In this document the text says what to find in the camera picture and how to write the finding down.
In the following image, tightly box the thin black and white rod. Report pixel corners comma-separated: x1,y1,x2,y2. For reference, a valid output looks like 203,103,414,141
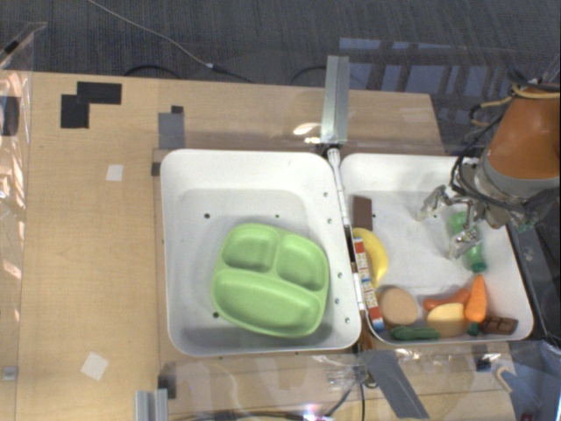
326,146,367,313

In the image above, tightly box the green plastic bottle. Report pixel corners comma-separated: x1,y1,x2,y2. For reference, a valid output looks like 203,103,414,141
447,210,488,274

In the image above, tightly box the orange carrot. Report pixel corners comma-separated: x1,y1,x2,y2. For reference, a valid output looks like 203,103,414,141
464,274,489,338

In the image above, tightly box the green cucumber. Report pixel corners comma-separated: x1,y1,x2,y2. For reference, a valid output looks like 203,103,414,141
389,325,441,342

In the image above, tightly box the white plastic tray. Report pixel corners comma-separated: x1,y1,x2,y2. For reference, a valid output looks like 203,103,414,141
160,148,363,359
339,153,536,347

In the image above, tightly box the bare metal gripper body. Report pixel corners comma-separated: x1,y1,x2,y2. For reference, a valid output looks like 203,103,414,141
451,185,550,232

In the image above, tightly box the brown segmented chocolate bar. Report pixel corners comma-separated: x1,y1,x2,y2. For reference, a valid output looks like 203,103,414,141
479,315,520,336

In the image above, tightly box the yellow banana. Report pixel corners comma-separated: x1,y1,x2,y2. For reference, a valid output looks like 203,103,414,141
352,227,390,289

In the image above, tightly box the green divided plate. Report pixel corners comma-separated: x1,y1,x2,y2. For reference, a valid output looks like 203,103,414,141
209,222,331,339

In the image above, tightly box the red white blue carton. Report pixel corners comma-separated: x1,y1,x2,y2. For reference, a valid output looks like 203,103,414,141
352,238,387,334

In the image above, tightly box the tan round bread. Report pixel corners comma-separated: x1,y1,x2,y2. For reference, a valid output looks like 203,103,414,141
378,287,419,328

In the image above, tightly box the orange sausage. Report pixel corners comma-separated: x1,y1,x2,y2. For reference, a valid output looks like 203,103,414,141
422,288,472,312

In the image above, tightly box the plain brown chocolate bar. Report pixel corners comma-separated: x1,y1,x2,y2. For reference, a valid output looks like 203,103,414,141
352,195,374,232

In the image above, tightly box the pale yellow potato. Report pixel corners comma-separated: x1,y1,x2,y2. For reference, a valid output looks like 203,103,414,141
426,302,467,339

